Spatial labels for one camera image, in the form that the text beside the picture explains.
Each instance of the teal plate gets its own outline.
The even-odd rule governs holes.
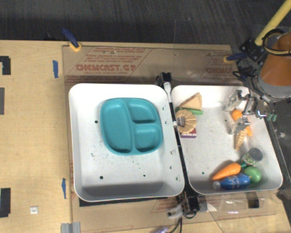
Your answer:
[[[119,155],[151,153],[163,141],[159,114],[145,99],[105,101],[100,110],[100,126],[106,147]]]

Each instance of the orange carrot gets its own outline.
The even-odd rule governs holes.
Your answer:
[[[234,109],[232,111],[232,118],[234,119],[234,121],[237,121],[237,119],[242,117],[242,116],[243,116],[243,114],[240,110]],[[247,130],[248,136],[252,136],[252,131],[251,131],[249,126],[246,128],[246,130]]]
[[[242,168],[242,166],[239,165],[238,163],[236,163],[236,162],[231,163],[228,166],[226,166],[225,168],[221,169],[219,172],[217,172],[213,176],[212,180],[215,181],[215,180],[219,180],[219,179],[225,178],[225,177],[230,176],[230,175],[238,174],[241,171],[241,168]]]

